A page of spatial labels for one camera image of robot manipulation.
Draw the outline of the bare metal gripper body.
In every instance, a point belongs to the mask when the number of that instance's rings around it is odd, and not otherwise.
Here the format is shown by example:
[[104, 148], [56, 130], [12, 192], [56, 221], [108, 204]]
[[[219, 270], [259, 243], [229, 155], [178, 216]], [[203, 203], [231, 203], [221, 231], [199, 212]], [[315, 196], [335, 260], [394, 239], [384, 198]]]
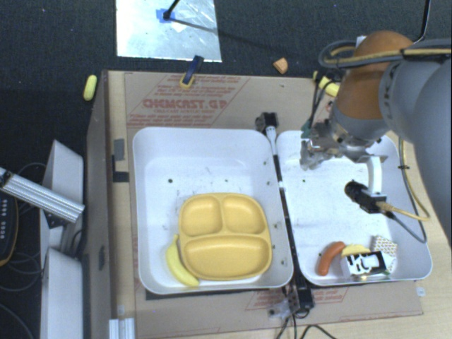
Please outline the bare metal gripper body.
[[371, 156], [367, 152], [381, 137], [375, 139], [361, 139], [348, 133], [339, 123], [333, 120], [323, 120], [314, 124], [310, 131], [309, 150], [326, 148], [329, 159], [346, 157], [353, 162], [366, 162]]

